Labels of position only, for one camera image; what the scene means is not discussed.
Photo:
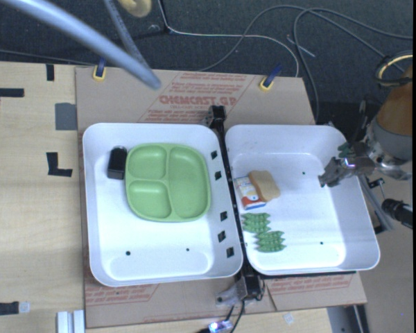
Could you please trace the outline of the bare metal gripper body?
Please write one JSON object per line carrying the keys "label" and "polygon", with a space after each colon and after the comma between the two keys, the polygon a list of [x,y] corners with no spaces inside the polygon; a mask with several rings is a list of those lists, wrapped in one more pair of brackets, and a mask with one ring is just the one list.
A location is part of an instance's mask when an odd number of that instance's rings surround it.
{"label": "bare metal gripper body", "polygon": [[369,146],[365,142],[356,142],[345,150],[345,176],[369,176],[374,171],[395,180],[410,180],[411,170],[406,170],[407,161],[384,151],[378,142]]}

